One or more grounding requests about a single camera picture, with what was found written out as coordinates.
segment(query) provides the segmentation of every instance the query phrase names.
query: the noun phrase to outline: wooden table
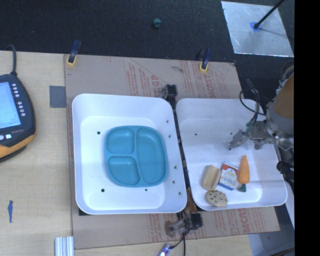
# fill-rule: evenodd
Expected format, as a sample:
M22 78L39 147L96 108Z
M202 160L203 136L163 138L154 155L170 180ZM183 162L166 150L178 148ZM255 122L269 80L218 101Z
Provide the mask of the wooden table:
M0 75L13 67L0 51ZM17 52L16 72L27 88L38 132L26 149L0 163L0 256L54 256L55 237L73 235L65 108L50 108L49 86L65 86L64 55ZM13 201L12 222L8 205ZM75 250L76 256L153 256L163 243ZM183 255L182 243L170 256ZM247 235L186 241L186 255L249 256Z

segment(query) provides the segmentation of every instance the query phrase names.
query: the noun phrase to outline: black post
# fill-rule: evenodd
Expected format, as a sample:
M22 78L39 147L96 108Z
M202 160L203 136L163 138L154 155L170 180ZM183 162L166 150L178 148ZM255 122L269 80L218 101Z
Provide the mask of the black post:
M280 0L259 22L253 25L255 29L259 27L259 25L276 9L279 5L281 5L285 0Z

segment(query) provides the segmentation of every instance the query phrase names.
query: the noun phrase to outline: blue divided plate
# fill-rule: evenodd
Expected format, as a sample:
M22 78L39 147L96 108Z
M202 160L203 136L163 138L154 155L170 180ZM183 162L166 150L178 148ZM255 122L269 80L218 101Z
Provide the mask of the blue divided plate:
M104 154L110 178L125 187L150 187L168 175L168 159L160 133L147 126L112 128L105 137Z

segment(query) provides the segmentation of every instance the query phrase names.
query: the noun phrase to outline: gray tape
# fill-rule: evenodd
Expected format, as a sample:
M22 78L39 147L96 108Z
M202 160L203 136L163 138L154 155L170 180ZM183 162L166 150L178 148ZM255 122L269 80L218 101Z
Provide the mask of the gray tape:
M49 85L50 108L65 108L66 87Z

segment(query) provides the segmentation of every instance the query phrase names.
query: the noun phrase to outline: cardboard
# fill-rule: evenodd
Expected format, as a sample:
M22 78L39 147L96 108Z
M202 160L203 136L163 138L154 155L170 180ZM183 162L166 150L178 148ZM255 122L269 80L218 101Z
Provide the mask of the cardboard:
M74 66L64 56L72 228L75 249L177 241L165 225L178 220L170 214L87 215L75 199L72 101L82 93L158 97L166 84L176 85L183 98L237 99L241 90L233 63L78 55ZM201 212L203 226L186 239L234 236L280 230L274 207Z

